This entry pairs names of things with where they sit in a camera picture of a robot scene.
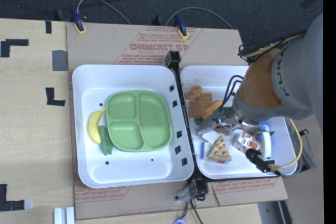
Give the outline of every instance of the green plate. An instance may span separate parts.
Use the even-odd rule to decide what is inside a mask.
[[[153,151],[173,137],[165,100],[152,91],[122,91],[107,99],[106,121],[114,146],[124,151]]]

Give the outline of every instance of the blue clamp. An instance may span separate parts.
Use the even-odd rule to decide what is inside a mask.
[[[80,34],[80,35],[83,35],[86,33],[86,28],[85,26],[83,25],[83,21],[82,19],[80,18],[78,12],[76,11],[75,8],[71,8],[70,9],[71,11],[71,15],[72,15],[72,18],[74,19],[74,26],[75,26],[75,29],[77,30],[77,32]]]
[[[187,33],[187,30],[186,30],[186,28],[185,28],[185,24],[184,24],[184,21],[182,20],[182,18],[178,15],[178,14],[176,14],[175,16],[174,16],[174,19],[175,19],[175,21],[176,21],[176,23],[177,23],[177,26],[178,26],[178,30],[177,30],[177,32],[179,33],[179,35],[180,35],[180,37],[182,38],[182,39],[188,39],[188,37],[189,37],[189,34]]]

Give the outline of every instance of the toy pizza slice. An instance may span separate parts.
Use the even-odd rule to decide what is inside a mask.
[[[225,140],[222,135],[216,140],[211,148],[208,158],[214,159],[220,162],[231,161],[232,158],[227,150]]]

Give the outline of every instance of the white tray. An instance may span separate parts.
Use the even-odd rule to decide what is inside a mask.
[[[181,82],[183,92],[186,93],[190,87],[199,85],[203,92],[210,92],[213,101],[222,100],[230,78],[233,75],[244,76],[248,67],[244,66],[188,66],[181,71]],[[230,106],[232,98],[225,104]],[[197,135],[198,126],[194,119],[189,119],[193,144],[195,148],[197,165],[203,175],[211,179],[231,179],[231,178],[250,178],[250,177],[269,177],[273,173],[262,173],[252,164],[239,150],[232,146],[236,136],[224,136],[228,146],[228,151],[232,161],[227,164],[218,164],[205,161],[200,158],[202,142],[204,141]],[[285,119],[282,117],[272,118],[266,122],[270,131],[275,131],[271,136],[271,155],[275,159],[276,165],[284,165],[295,159],[295,152],[286,127]],[[209,142],[213,143],[219,136],[215,131],[204,134]],[[297,164],[282,169],[281,173],[290,175],[295,172]]]
[[[84,65],[73,72],[72,84],[78,172],[84,184],[105,188],[180,181],[192,175],[194,163],[171,70],[163,66]],[[91,113],[101,110],[108,96],[125,90],[154,91],[165,99],[173,125],[168,146],[149,152],[124,152],[113,147],[112,154],[105,156],[91,140],[87,131]],[[100,125],[106,126],[104,116]]]

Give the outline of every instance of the yellow cable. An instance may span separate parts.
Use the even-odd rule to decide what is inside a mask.
[[[295,130],[295,133],[296,133],[296,135],[298,136],[298,139],[299,139],[299,144],[300,144],[299,153],[298,153],[297,157],[292,162],[290,162],[289,164],[282,165],[282,166],[278,166],[278,165],[275,165],[275,164],[269,164],[268,167],[271,169],[272,172],[279,171],[281,169],[285,169],[285,168],[287,168],[289,166],[292,166],[301,157],[302,150],[303,150],[303,144],[302,144],[301,135],[300,135],[298,129],[296,128],[295,124],[293,123],[293,121],[291,119],[289,119],[289,122],[293,126],[293,128]]]
[[[248,55],[245,55],[244,57],[248,58],[248,57],[256,56],[256,55],[259,55],[259,54],[263,54],[264,52],[269,51],[270,49],[272,49],[273,47],[275,47],[278,44],[288,42],[288,41],[290,41],[292,39],[295,39],[295,38],[298,38],[298,37],[301,37],[301,36],[303,36],[303,35],[295,35],[295,36],[291,36],[289,38],[286,38],[284,41],[281,41],[281,40],[277,41],[277,42],[273,43],[272,45],[270,45],[270,46],[268,46],[266,48],[261,48],[261,49],[255,51],[255,52],[252,52],[252,53],[250,53]]]

